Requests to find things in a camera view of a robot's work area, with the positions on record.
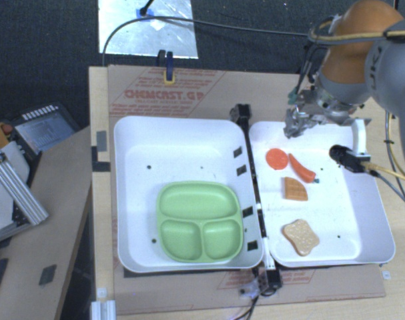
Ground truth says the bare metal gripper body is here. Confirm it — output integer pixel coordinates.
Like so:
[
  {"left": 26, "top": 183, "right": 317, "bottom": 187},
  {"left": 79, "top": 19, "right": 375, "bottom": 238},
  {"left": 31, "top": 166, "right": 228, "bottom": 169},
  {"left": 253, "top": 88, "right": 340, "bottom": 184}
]
[{"left": 292, "top": 89, "right": 357, "bottom": 127}]

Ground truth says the orange round slice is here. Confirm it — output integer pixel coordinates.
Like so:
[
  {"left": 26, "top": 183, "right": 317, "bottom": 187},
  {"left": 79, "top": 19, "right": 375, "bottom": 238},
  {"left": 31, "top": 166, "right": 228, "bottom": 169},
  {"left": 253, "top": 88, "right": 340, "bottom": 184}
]
[{"left": 265, "top": 147, "right": 290, "bottom": 171}]

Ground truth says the orange carrot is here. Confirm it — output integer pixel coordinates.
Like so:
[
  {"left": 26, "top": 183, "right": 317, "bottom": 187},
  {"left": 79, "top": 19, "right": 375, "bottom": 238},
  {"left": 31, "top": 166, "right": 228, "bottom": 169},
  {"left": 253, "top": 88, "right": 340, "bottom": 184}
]
[{"left": 288, "top": 153, "right": 321, "bottom": 184}]

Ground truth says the orange waffle piece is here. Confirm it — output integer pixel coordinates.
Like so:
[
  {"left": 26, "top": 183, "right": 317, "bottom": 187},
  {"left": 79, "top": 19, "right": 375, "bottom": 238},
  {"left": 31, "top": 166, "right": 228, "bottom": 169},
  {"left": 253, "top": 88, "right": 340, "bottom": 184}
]
[{"left": 282, "top": 176, "right": 309, "bottom": 202}]

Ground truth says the thin black and white rod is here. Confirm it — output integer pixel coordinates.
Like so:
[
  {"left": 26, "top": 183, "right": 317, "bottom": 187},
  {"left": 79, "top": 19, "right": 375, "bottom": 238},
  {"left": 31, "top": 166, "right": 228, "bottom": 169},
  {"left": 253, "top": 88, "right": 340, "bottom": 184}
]
[{"left": 239, "top": 117, "right": 274, "bottom": 270}]

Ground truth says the white plastic tray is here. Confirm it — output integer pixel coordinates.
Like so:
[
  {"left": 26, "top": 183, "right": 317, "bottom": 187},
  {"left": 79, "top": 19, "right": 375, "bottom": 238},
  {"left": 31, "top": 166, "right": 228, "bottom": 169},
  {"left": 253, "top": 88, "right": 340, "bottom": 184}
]
[
  {"left": 113, "top": 115, "right": 265, "bottom": 274},
  {"left": 248, "top": 121, "right": 397, "bottom": 269}
]

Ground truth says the brown cardboard board red print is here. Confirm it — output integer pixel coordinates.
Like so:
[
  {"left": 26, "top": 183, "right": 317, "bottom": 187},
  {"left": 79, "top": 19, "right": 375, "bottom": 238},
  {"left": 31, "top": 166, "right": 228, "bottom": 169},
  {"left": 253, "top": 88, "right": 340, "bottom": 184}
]
[{"left": 107, "top": 64, "right": 387, "bottom": 316}]

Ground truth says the tan bread slice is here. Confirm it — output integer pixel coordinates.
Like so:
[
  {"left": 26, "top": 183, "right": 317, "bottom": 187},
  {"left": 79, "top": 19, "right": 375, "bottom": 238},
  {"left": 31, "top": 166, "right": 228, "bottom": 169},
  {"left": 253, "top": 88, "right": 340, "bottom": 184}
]
[{"left": 281, "top": 219, "right": 321, "bottom": 257}]

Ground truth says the green divided plate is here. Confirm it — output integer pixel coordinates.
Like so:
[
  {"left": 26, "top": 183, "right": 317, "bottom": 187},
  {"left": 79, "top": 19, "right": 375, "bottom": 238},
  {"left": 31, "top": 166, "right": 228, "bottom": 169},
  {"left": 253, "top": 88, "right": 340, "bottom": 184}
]
[{"left": 155, "top": 181, "right": 245, "bottom": 264}]

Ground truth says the black block with thin wires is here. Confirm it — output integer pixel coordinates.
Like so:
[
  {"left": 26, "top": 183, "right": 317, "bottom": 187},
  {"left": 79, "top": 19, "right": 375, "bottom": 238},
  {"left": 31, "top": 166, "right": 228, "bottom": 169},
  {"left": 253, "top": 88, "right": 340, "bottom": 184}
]
[
  {"left": 254, "top": 267, "right": 284, "bottom": 297},
  {"left": 230, "top": 103, "right": 254, "bottom": 125}
]

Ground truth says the black cylinder on white bracket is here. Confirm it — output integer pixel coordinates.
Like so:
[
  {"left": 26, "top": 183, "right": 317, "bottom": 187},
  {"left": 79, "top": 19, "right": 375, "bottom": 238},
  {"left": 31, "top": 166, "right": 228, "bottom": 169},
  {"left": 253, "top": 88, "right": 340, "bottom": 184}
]
[{"left": 328, "top": 118, "right": 372, "bottom": 173}]

